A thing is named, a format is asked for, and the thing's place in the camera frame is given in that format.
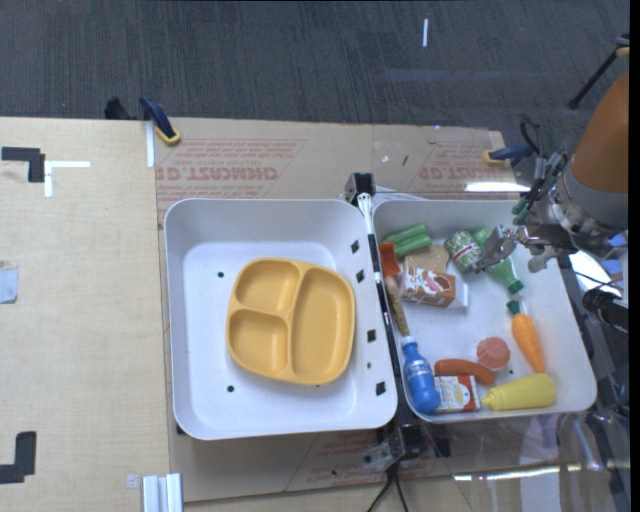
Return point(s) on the orange carrot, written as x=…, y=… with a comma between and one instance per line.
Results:
x=527, y=337

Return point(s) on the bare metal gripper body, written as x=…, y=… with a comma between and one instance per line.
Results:
x=555, y=232

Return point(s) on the orange brown sausage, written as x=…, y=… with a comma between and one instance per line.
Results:
x=462, y=369

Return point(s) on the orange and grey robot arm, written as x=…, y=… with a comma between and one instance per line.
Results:
x=602, y=145

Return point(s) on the green bottle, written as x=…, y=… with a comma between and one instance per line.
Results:
x=504, y=272

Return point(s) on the black cylinder on white bracket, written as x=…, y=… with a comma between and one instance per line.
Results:
x=606, y=307

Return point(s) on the yellow mustard bottle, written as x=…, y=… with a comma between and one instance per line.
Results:
x=525, y=392

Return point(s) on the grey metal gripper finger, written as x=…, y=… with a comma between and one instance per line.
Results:
x=496, y=247
x=541, y=260

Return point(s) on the orange divided plate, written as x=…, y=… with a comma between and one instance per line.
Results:
x=320, y=325

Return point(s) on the green and white can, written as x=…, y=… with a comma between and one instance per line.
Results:
x=462, y=247

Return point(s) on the white plastic tray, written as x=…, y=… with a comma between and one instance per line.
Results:
x=210, y=400
x=450, y=330

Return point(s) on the orange and white carton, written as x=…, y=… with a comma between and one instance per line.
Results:
x=430, y=289

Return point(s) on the red orange packet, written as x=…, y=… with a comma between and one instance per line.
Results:
x=389, y=260

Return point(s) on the green bean pods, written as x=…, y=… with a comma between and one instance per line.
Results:
x=410, y=240

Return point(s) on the tan bread slice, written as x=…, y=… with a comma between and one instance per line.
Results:
x=430, y=257

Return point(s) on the pink ridged jelly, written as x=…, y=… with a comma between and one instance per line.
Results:
x=493, y=353

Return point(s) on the brown cardboard board red print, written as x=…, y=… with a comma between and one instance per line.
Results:
x=260, y=165

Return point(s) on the tan speckled stick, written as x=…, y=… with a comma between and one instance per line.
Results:
x=397, y=307

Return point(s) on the blue bottle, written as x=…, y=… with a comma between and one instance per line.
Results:
x=420, y=382

